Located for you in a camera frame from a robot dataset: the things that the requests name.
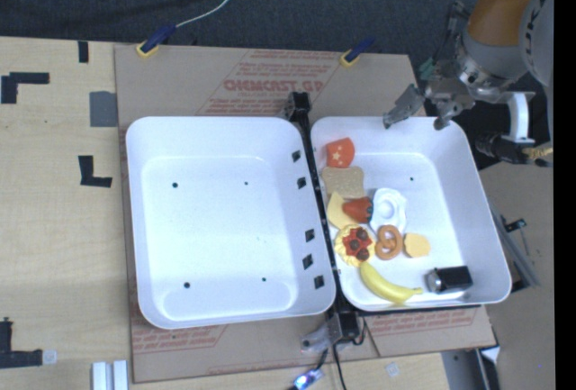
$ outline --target black cable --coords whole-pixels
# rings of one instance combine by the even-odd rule
[[[320,357],[320,361],[318,362],[318,365],[314,368],[315,371],[318,371],[322,367],[322,365],[326,361],[327,356],[328,356],[328,349],[325,349],[322,352],[322,356]]]
[[[142,44],[137,46],[136,51],[142,58],[145,59],[152,53],[152,51],[158,49],[159,44],[163,43],[166,44],[168,38],[170,38],[170,36],[172,36],[178,28],[181,28],[187,25],[188,23],[194,23],[198,20],[203,19],[204,17],[214,14],[215,12],[219,11],[222,7],[224,7],[224,5],[228,3],[228,1],[229,0],[223,0],[219,5],[217,5],[210,11],[198,15],[196,17],[184,20],[183,22],[177,24],[170,23],[169,25],[161,26],[154,33],[152,33],[152,35],[150,35],[147,40],[145,40]]]
[[[366,324],[366,319],[363,318],[362,322],[364,325],[362,326],[362,332],[360,334],[360,340],[358,342],[356,342],[355,340],[352,340],[352,343],[354,345],[356,345],[357,347],[364,343],[364,340],[366,338],[366,333],[368,332],[368,325]]]
[[[338,368],[338,375],[340,376],[340,384],[342,384],[342,388],[346,389],[346,384],[344,383],[344,376],[342,376],[342,367],[340,366],[340,358],[338,357],[338,351],[336,350],[337,342],[332,345],[332,353],[334,354],[334,361],[336,361],[336,366]]]

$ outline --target white tray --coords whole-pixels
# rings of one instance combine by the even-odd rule
[[[422,258],[400,254],[392,260],[370,262],[389,281],[424,288],[404,305],[372,294],[358,268],[336,254],[345,297],[369,312],[491,304],[510,292],[511,280],[498,233],[468,141],[454,122],[441,131],[434,118],[413,117],[383,128],[382,118],[329,117],[312,126],[311,139],[319,173],[326,166],[325,145],[349,137],[355,144],[352,166],[364,171],[364,189],[373,196],[378,188],[398,190],[407,198],[405,232],[425,235],[430,253]],[[322,184],[324,202],[328,203]],[[330,226],[332,239],[337,229]],[[466,265],[471,288],[439,295],[428,291],[425,276],[434,268]]]
[[[126,136],[139,306],[174,329],[322,313],[336,287],[302,137],[148,117]]]

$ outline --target red toy food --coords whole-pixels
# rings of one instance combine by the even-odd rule
[[[352,164],[354,159],[355,148],[354,143],[349,137],[332,141],[326,145],[327,166],[330,168],[347,168]]]
[[[374,242],[365,228],[348,225],[338,232],[334,249],[348,265],[360,267],[374,255]]]
[[[342,211],[358,223],[369,223],[373,210],[374,205],[368,196],[342,204]]]

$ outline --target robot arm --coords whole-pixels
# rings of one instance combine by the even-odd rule
[[[510,132],[487,134],[476,141],[476,148],[508,162],[529,162],[525,151],[534,141],[528,138],[528,102],[535,93],[510,91],[509,87],[527,72],[544,86],[552,138],[553,9],[554,0],[478,0],[468,13],[455,2],[441,48],[420,68],[423,87],[409,88],[397,106],[384,114],[384,126],[414,114],[425,99],[436,107],[438,130],[476,101],[507,104]],[[465,26],[458,29],[464,21]],[[439,59],[449,43],[454,46],[452,57]]]

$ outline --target table surface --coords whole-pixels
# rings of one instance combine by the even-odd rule
[[[0,370],[0,389],[90,386],[96,361],[131,356],[118,130],[94,129],[88,95],[115,92],[113,44],[0,38],[0,74],[49,72],[49,87],[20,85],[0,113],[0,316],[13,322],[14,350],[54,349],[55,365]],[[78,156],[110,188],[80,186]],[[393,364],[398,373],[387,372]],[[343,363],[348,389],[446,390],[439,353]],[[288,388],[307,368],[207,376],[142,389]],[[340,388],[333,364],[314,388]]]

